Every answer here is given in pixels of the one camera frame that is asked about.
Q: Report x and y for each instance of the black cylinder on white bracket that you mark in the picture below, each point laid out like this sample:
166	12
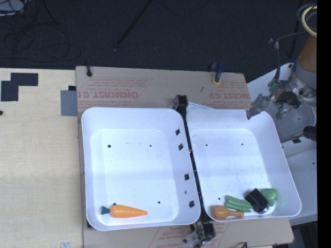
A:
310	133

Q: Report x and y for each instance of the black box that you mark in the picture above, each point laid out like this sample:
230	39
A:
256	200

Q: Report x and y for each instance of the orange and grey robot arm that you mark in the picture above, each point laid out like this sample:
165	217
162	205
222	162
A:
307	58

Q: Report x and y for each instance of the tan toy gourd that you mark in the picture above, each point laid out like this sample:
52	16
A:
219	212

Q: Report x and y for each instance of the brown cardboard board red print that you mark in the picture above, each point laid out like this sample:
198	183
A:
160	86

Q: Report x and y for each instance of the orange carrot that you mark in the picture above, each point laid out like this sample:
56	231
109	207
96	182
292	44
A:
126	211

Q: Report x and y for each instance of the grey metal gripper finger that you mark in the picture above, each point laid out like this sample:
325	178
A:
257	105
282	112

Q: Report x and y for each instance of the white paper sheet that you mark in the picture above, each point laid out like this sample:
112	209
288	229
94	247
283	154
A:
199	106

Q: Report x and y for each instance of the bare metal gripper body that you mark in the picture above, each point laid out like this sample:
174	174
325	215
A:
288	97

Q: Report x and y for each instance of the green bean pods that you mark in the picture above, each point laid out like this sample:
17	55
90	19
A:
236	203

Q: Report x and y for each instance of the thin black rod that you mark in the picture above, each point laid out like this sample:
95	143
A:
192	161

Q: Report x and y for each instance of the white plastic tray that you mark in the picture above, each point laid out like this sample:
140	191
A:
134	169
232	164

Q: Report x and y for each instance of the green toy pear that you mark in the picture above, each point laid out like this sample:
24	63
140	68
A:
271	195

